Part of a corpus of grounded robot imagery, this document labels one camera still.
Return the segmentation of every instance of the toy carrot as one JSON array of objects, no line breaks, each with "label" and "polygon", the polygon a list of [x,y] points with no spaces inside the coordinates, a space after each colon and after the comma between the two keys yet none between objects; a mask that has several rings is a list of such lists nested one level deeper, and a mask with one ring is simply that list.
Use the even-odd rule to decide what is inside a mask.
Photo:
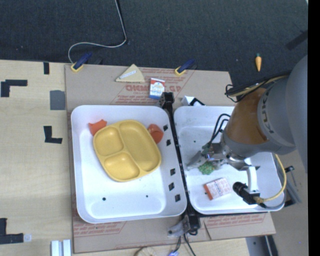
[{"label": "toy carrot", "polygon": [[260,72],[260,69],[261,69],[261,62],[262,62],[262,58],[261,58],[260,54],[257,53],[256,57],[255,57],[255,65],[256,65],[258,72]]}]

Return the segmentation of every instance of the dark surface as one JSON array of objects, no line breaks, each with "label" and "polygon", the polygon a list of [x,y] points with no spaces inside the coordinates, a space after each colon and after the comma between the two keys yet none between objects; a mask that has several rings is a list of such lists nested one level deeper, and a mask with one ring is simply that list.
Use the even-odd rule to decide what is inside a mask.
[{"label": "dark surface", "polygon": [[[76,61],[177,68],[195,59],[198,70],[228,71],[247,84],[291,70],[308,54],[305,0],[120,0],[128,43],[119,48],[74,47]],[[68,63],[79,42],[124,39],[113,0],[0,0],[0,59]],[[261,72],[255,66],[262,56]]]}]

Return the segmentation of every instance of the white cable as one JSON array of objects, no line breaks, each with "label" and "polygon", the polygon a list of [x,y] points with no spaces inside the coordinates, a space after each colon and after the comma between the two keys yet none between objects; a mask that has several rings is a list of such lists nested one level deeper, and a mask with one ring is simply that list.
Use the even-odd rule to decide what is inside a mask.
[{"label": "white cable", "polygon": [[71,49],[75,46],[78,46],[78,45],[91,45],[91,46],[99,46],[99,47],[105,47],[105,48],[117,48],[117,47],[120,47],[122,45],[124,45],[127,41],[127,34],[126,34],[126,30],[125,30],[125,26],[124,26],[124,22],[122,20],[122,17],[121,17],[121,13],[120,13],[120,9],[119,9],[119,6],[118,6],[118,2],[117,0],[114,0],[115,2],[115,5],[116,5],[116,9],[118,11],[118,15],[119,15],[119,18],[120,18],[120,22],[121,22],[121,27],[122,27],[122,31],[123,31],[123,35],[124,35],[124,41],[118,45],[103,45],[103,44],[99,44],[99,43],[94,43],[94,42],[77,42],[75,43],[74,45],[72,45],[70,48],[69,48],[69,51],[68,51],[68,58],[70,60],[70,62],[73,64],[74,62],[72,61],[71,57],[70,57],[70,52],[71,52]]}]

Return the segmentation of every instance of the green object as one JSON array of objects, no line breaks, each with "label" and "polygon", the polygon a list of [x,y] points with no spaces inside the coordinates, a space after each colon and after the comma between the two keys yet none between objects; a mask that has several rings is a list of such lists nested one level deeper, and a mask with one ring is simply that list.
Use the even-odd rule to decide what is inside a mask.
[{"label": "green object", "polygon": [[212,162],[207,161],[203,165],[200,165],[198,169],[203,175],[209,175],[215,170],[215,167]]}]

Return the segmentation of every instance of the white tray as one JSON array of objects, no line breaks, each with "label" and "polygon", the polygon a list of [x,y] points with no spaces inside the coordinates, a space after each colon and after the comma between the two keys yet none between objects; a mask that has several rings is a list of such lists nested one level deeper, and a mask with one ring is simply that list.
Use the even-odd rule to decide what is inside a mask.
[{"label": "white tray", "polygon": [[[256,204],[248,205],[235,192],[210,200],[205,194],[204,184],[225,177],[232,187],[235,182],[248,184],[245,171],[238,171],[230,165],[223,165],[221,169],[210,175],[203,175],[197,168],[187,170],[191,158],[202,149],[213,133],[216,121],[220,114],[231,114],[233,107],[228,106],[182,106],[174,112],[175,128],[178,136],[181,158],[185,173],[186,185],[191,205],[196,211],[205,215],[256,213],[266,209]],[[214,143],[220,141],[220,135]],[[262,198],[274,196],[282,185],[277,168],[271,153],[258,153],[251,157],[252,165],[258,165],[257,184]],[[265,204],[280,210],[284,205],[284,193],[278,198]]]},{"label": "white tray", "polygon": [[[167,127],[158,145],[161,165],[128,182],[111,179],[101,166],[88,123],[133,119],[147,128]],[[76,205],[88,223],[141,220],[182,214],[187,199],[168,114],[157,106],[82,105],[71,114]]]}]

